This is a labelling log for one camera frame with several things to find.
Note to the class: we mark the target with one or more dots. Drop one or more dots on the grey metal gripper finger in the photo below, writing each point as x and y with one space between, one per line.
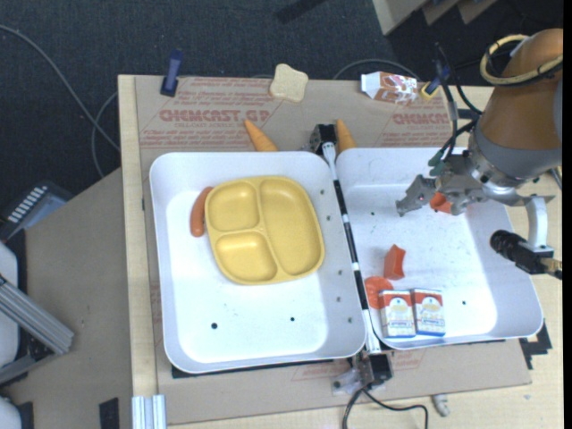
459 204
415 197

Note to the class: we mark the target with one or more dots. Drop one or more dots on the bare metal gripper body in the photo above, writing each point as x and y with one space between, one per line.
473 181

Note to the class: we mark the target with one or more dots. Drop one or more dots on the small orange piece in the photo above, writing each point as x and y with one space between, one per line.
439 201

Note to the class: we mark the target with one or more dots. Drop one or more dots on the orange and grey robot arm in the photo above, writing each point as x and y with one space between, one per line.
518 119

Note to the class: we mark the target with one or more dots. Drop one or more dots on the white plastic tray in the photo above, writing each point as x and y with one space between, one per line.
451 257
250 324

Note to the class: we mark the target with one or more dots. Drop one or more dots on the red-orange curved piece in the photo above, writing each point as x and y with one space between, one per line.
394 262

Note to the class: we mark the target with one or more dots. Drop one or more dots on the thin black and white rod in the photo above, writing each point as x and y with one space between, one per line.
353 248

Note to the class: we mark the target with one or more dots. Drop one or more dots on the orange carrot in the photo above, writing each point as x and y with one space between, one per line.
260 137
345 136

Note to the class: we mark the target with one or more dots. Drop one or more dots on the red-orange round piece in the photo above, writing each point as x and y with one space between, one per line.
373 286

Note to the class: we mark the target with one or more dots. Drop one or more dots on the small white and orange carton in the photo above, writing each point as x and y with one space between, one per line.
430 313
397 315

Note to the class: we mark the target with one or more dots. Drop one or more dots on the yellow divided plate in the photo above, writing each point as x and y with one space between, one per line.
277 221

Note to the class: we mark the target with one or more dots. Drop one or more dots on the beige bread slice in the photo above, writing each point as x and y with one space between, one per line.
288 83

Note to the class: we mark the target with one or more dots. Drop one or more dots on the orange sausage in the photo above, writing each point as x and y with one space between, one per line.
196 217

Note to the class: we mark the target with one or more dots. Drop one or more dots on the brown cardboard board red print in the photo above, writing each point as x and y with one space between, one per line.
201 119

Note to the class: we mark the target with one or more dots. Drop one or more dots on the black cylinder on white bracket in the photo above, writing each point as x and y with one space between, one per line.
514 246

